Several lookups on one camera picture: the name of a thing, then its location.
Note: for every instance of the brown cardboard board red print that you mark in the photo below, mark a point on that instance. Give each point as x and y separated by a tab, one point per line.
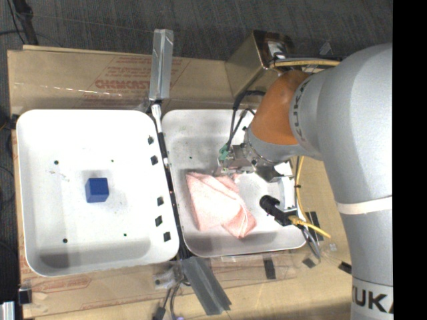
83	78

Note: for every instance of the pink folded cloth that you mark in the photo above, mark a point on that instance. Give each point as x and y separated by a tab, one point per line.
217	202

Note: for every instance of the white plastic tray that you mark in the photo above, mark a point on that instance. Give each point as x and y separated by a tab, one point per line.
83	138
200	138

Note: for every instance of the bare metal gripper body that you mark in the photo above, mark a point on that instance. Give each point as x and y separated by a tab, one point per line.
241	159

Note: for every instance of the blue cube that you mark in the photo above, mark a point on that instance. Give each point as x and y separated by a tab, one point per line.
97	190

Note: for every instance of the thin black and white rod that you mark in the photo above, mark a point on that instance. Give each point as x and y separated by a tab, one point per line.
163	145

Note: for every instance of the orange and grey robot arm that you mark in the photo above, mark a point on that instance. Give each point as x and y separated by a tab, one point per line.
353	118

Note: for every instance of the black cylinder on white bracket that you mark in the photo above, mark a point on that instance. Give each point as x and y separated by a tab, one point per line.
274	208

